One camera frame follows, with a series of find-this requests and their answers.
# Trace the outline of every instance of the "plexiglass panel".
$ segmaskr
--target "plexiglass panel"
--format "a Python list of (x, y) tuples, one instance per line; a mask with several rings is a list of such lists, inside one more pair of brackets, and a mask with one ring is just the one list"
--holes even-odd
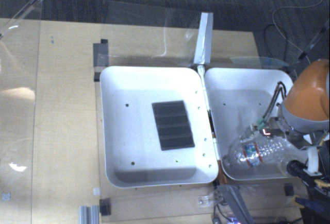
[(200, 12), (106, 2), (109, 65), (190, 66)]
[[(11, 20), (0, 20), (1, 223), (31, 222), (32, 154), (42, 1), (16, 0), (17, 6), (12, 9), (20, 12), (13, 14)], [(0, 5), (7, 5), (7, 0), (1, 0)]]

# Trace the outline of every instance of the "white tray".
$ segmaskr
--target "white tray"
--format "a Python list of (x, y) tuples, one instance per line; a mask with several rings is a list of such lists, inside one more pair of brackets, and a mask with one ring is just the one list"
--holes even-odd
[[(230, 145), (250, 123), (262, 117), (278, 81), (285, 84), (287, 91), (292, 87), (291, 78), (279, 70), (211, 68), (206, 72), (205, 84), (220, 157), (227, 155)], [(272, 116), (277, 116), (277, 109), (275, 106)], [(300, 151), (300, 154), (302, 161), (307, 159), (306, 151)], [(274, 163), (239, 171), (222, 166), (234, 180), (285, 178)]]
[[(117, 187), (209, 183), (217, 157), (201, 79), (189, 68), (112, 66), (101, 74), (106, 175)], [(152, 103), (183, 100), (195, 147), (160, 148)]]

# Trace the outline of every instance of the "plastic bottle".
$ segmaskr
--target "plastic bottle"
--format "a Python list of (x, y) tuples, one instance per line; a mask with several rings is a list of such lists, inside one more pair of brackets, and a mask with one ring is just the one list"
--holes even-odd
[(285, 170), (282, 168), (285, 165), (281, 162), (283, 157), (286, 160), (298, 159), (297, 152), (298, 150), (282, 137), (259, 136), (248, 142), (241, 143), (237, 140), (233, 143), (229, 147), (228, 154), (223, 158), (223, 164), (226, 167), (240, 170), (275, 161), (282, 172)]

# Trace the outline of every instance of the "metal bracket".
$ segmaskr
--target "metal bracket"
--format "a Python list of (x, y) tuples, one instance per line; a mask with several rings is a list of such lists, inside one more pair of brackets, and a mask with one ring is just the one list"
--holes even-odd
[(200, 209), (212, 208), (219, 203), (222, 205), (226, 204), (221, 192), (217, 188), (207, 196), (198, 197), (198, 205)]
[(194, 64), (209, 64), (211, 61), (211, 45), (213, 30), (213, 13), (202, 12), (196, 43)]
[(329, 137), (329, 133), (327, 134), (327, 136), (324, 138), (323, 141), (329, 141), (330, 137)]
[(319, 172), (319, 154), (316, 146), (311, 146), (307, 149), (308, 154), (308, 167), (304, 169), (311, 177), (321, 176)]
[(250, 215), (237, 186), (219, 185), (218, 189), (240, 223), (254, 224), (253, 218)]
[(81, 206), (79, 208), (79, 224), (99, 224), (98, 205)]

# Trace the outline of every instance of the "cable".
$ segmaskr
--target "cable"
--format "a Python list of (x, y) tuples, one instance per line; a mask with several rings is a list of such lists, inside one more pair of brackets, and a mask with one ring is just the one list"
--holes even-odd
[(283, 90), (284, 90), (284, 97), (286, 98), (287, 96), (287, 88), (285, 87), (285, 85), (283, 84), (282, 81), (279, 81), (277, 84), (281, 85)]
[(214, 208), (213, 208), (213, 218), (216, 218), (217, 216), (216, 216), (216, 207), (217, 207), (217, 205), (214, 205)]
[(276, 101), (277, 101), (277, 98), (278, 98), (278, 96), (279, 96), (281, 90), (282, 90), (282, 88), (279, 88), (279, 89), (277, 90), (277, 92), (276, 92), (276, 96), (275, 96), (275, 99), (274, 99), (274, 101), (271, 103), (270, 108), (269, 108), (269, 111), (268, 111), (267, 115), (266, 115), (265, 118), (264, 118), (265, 122), (268, 122), (269, 117), (270, 117), (270, 115), (271, 115), (271, 113), (272, 113), (272, 111), (273, 111), (273, 109), (274, 109), (274, 107), (275, 107), (275, 103), (276, 103)]
[(291, 42), (289, 39), (287, 39), (285, 37), (285, 35), (281, 32), (281, 30), (279, 29), (277, 23), (275, 22), (275, 14), (282, 10), (282, 9), (288, 9), (288, 8), (291, 8), (291, 9), (308, 9), (308, 8), (312, 8), (312, 7), (316, 7), (318, 5), (320, 5), (321, 3), (323, 2), (323, 0), (320, 0), (318, 3), (316, 4), (313, 4), (313, 5), (309, 5), (309, 6), (283, 6), (283, 7), (280, 7), (280, 8), (277, 8), (273, 14), (272, 14), (272, 20), (273, 20), (273, 24), (275, 25), (276, 29), (278, 30), (278, 32), (280, 33), (280, 35), (285, 39), (287, 40), (288, 43), (290, 43), (291, 45), (293, 45), (295, 48), (297, 48), (301, 53), (303, 53), (303, 50), (298, 47), (297, 45), (295, 45), (293, 42)]
[(289, 222), (288, 224), (294, 224), (294, 223), (297, 223), (299, 220), (302, 220), (303, 218), (297, 218), (291, 222)]
[(275, 90), (274, 90), (273, 97), (272, 97), (272, 99), (270, 100), (270, 103), (269, 103), (269, 105), (268, 105), (268, 107), (267, 107), (267, 109), (266, 109), (266, 112), (265, 112), (264, 115), (262, 116), (263, 119), (265, 119), (265, 117), (267, 116), (267, 114), (268, 114), (269, 111), (272, 111), (272, 110), (271, 110), (271, 107), (272, 107), (272, 105), (273, 105), (273, 102), (276, 102), (276, 100), (277, 100), (277, 97), (278, 97), (278, 90), (279, 90), (279, 85), (277, 84), (277, 85), (276, 85), (276, 88), (275, 88)]
[(282, 99), (284, 99), (285, 96), (284, 96), (284, 93), (283, 93), (283, 88), (280, 88), (279, 91), (280, 91), (280, 95), (281, 95)]
[(219, 211), (219, 213), (221, 214), (221, 216), (223, 216), (225, 219), (227, 219), (227, 220), (230, 221), (230, 222), (233, 221), (232, 219), (230, 219), (230, 218), (228, 218), (228, 217), (226, 217), (225, 215), (222, 214), (222, 212), (221, 212), (221, 210), (220, 210), (220, 207), (219, 207), (219, 204), (216, 204), (216, 207), (218, 208), (218, 211)]

